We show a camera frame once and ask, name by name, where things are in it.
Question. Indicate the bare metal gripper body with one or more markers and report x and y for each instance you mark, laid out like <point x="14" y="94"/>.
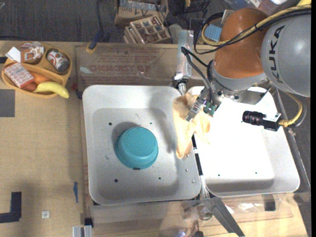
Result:
<point x="223" y="95"/>

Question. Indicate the dull grey metal gripper finger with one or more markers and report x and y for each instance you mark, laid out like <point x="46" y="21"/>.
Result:
<point x="191" y="115"/>

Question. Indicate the yellow cloth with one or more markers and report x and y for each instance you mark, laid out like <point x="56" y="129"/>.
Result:
<point x="184" y="132"/>

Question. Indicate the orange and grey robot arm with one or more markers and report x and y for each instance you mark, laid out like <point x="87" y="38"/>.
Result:
<point x="237" y="51"/>

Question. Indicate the black and white thin rod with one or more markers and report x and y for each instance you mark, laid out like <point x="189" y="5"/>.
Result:
<point x="198" y="162"/>

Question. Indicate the white plastic tray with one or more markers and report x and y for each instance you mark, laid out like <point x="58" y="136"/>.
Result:
<point x="138" y="102"/>
<point x="242" y="152"/>

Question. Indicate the teal bowl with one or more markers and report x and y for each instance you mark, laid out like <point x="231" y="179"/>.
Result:
<point x="137" y="147"/>

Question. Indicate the yellow banana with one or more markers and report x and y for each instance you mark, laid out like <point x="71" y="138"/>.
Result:
<point x="53" y="87"/>

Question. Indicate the red and white can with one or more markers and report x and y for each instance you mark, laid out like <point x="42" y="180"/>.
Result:
<point x="58" y="59"/>

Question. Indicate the orange divided plate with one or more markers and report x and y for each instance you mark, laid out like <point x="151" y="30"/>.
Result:
<point x="50" y="67"/>

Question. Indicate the orange carrot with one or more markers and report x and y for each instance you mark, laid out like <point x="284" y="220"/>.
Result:
<point x="40" y="78"/>

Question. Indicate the brown and white carton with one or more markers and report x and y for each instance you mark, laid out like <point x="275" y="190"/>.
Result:
<point x="30" y="53"/>

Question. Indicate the small white square tile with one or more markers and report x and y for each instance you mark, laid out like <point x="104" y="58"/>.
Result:
<point x="45" y="214"/>

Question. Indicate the pink and white packet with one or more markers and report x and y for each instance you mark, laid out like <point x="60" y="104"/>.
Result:
<point x="18" y="75"/>

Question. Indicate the black cylinder on white bracket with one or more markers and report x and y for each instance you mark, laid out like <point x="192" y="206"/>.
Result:
<point x="254" y="118"/>

